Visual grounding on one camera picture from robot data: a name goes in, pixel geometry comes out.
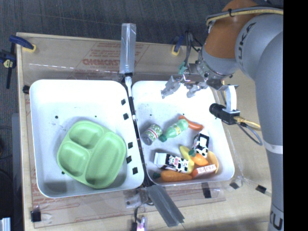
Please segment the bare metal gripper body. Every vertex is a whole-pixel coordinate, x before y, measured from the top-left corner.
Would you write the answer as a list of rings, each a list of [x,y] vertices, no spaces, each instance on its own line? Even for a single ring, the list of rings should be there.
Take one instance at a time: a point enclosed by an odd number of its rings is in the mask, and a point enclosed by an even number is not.
[[[218,73],[210,68],[210,66],[203,61],[196,61],[188,64],[188,68],[184,71],[191,83],[199,86],[210,86],[212,88],[220,88],[222,81],[228,76]]]

